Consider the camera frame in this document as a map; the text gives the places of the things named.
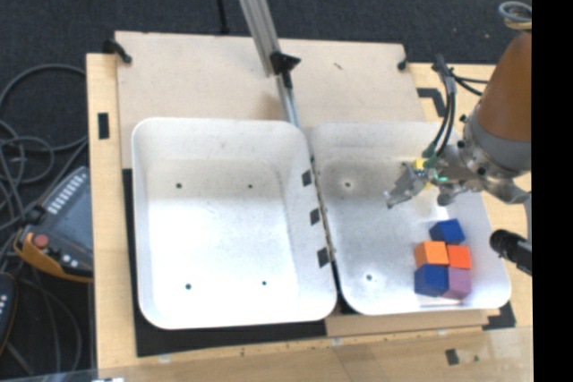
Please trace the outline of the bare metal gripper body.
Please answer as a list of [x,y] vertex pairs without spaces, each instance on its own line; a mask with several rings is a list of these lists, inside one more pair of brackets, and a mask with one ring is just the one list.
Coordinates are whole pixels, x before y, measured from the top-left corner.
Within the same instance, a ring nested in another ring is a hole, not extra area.
[[509,205],[525,204],[530,192],[519,188],[516,172],[493,160],[476,141],[465,137],[447,145],[431,166],[436,173],[432,183],[438,188],[438,204],[446,207],[466,192],[486,192]]

